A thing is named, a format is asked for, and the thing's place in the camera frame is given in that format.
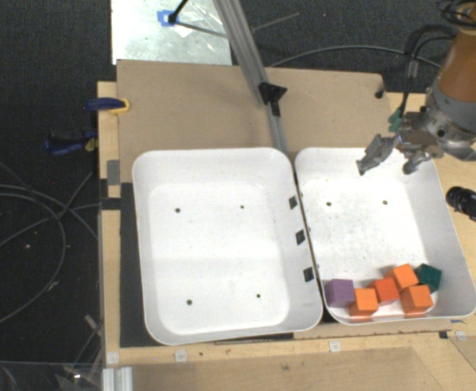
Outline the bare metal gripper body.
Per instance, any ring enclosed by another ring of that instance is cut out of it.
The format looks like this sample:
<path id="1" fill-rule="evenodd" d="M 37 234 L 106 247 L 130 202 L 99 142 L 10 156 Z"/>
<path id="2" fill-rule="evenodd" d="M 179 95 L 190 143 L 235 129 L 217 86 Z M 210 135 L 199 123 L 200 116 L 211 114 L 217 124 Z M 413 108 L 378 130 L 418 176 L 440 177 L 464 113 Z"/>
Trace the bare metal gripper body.
<path id="1" fill-rule="evenodd" d="M 449 155 L 476 161 L 475 142 L 475 132 L 464 130 L 443 112 L 407 112 L 396 132 L 395 147 L 409 158 Z"/>

